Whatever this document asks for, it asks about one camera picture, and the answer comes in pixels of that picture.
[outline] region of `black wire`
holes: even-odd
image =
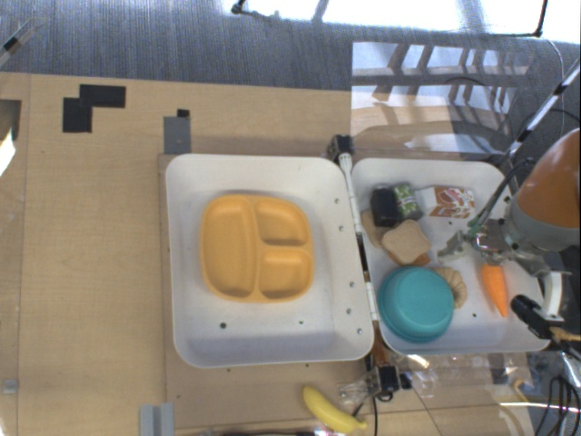
[[[545,14],[547,12],[548,0],[543,0],[541,7],[541,16],[538,18],[537,30],[532,34],[534,37],[540,37],[543,34],[543,23],[545,22]]]
[[[505,178],[502,180],[502,183],[500,183],[500,185],[497,187],[497,189],[494,191],[494,193],[492,194],[492,196],[488,199],[488,202],[484,205],[484,208],[480,211],[480,213],[477,215],[477,222],[478,224],[484,224],[487,220],[487,218],[490,216],[490,214],[492,213],[492,209],[494,208],[494,206],[497,204],[498,199],[500,198],[500,195],[502,194],[502,192],[505,190],[505,187],[507,187],[508,183],[510,183],[510,180],[515,177],[515,174],[517,174],[518,170],[520,170],[520,168],[524,167],[524,166],[531,166],[535,164],[535,160],[533,160],[532,158],[528,157],[525,158],[524,160],[520,160],[519,162],[516,162],[514,164],[514,166],[508,171],[507,175],[505,176]],[[482,218],[482,216],[487,213],[486,218],[483,219],[483,221],[481,222],[480,219]]]
[[[373,431],[373,436],[378,436],[378,426],[379,426],[378,404],[375,402],[375,397],[372,397],[371,399],[373,400],[373,415],[375,415],[375,430]]]
[[[575,436],[577,434],[577,430],[579,429],[579,420],[581,419],[581,401],[579,400],[578,392],[573,386],[571,386],[571,391],[573,392],[577,402],[577,416],[575,417],[575,426],[573,427],[573,431],[571,431],[571,436]]]
[[[549,112],[561,112],[563,114],[566,114],[567,116],[570,116],[571,118],[573,118],[574,120],[581,124],[581,119],[579,119],[579,117],[576,114],[572,114],[567,110],[563,110],[563,108],[551,108]]]
[[[486,85],[483,82],[479,81],[478,79],[474,79],[474,78],[468,77],[468,76],[454,76],[454,77],[450,77],[449,79],[447,79],[446,81],[444,81],[444,84],[449,84],[451,81],[456,81],[457,79],[458,80],[461,80],[461,81],[470,81],[471,83],[478,84],[478,85],[482,85],[482,87],[487,87],[489,90],[492,90],[489,85]]]
[[[561,428],[561,425],[563,424],[563,420],[569,413],[569,405],[571,405],[571,391],[570,391],[571,386],[562,376],[559,376],[557,378],[559,383],[559,412],[558,412],[559,418],[557,419],[555,426],[551,429],[549,433],[547,433],[547,436],[557,434],[557,432]],[[565,408],[563,408],[564,391],[566,392]]]
[[[357,409],[355,409],[353,411],[353,413],[351,414],[351,417],[357,417],[357,415],[359,414],[359,411],[361,410],[361,407],[363,407],[363,404],[365,403],[365,401],[363,401],[361,404],[359,404],[357,406]]]
[[[537,430],[535,431],[535,436],[538,436],[538,433],[541,431],[541,427],[543,426],[543,423],[545,422],[545,418],[548,415],[548,410],[551,407],[551,401],[553,400],[553,383],[556,381],[556,377],[553,378],[551,380],[551,382],[548,385],[548,400],[547,400],[547,406],[545,408],[545,411],[543,412],[543,417],[541,418],[541,422],[538,424],[537,426]]]

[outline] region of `wooden table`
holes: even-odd
[[[3,378],[18,374],[18,434],[135,435],[140,406],[164,401],[175,405],[178,434],[314,428],[301,385],[319,383],[336,398],[360,363],[211,371],[177,363],[163,328],[158,158],[163,117],[177,109],[192,113],[194,152],[320,155],[350,131],[350,93],[25,74],[2,74],[0,84],[12,86],[3,98],[24,102],[24,162],[10,171],[25,170],[24,241],[0,245],[0,263],[22,259],[19,342],[7,332],[0,342],[18,345],[17,370],[0,369]],[[64,134],[63,98],[78,97],[79,84],[124,85],[126,107],[94,108],[92,134]],[[14,286],[20,265],[11,274]],[[497,405],[514,393],[491,386],[485,377],[431,394],[400,391],[379,406],[379,434],[485,434],[483,424],[486,434],[529,434],[526,409]],[[15,398],[7,397],[0,425],[12,435]]]

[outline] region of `glass panel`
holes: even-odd
[[[0,64],[13,56],[32,35],[30,22],[19,25],[0,19],[5,41]],[[30,75],[0,68],[0,434],[16,434],[18,402],[18,335],[22,276],[25,183],[28,150]]]
[[[548,56],[558,64],[538,62]],[[355,43],[352,61],[350,132],[358,151],[492,161],[573,63],[545,41],[490,49],[452,35],[445,45]]]

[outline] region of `hinge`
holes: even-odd
[[[369,311],[371,313],[371,320],[373,322],[379,321],[378,303],[375,300],[375,289],[371,281],[365,282],[365,290],[367,291],[367,302],[369,304]]]

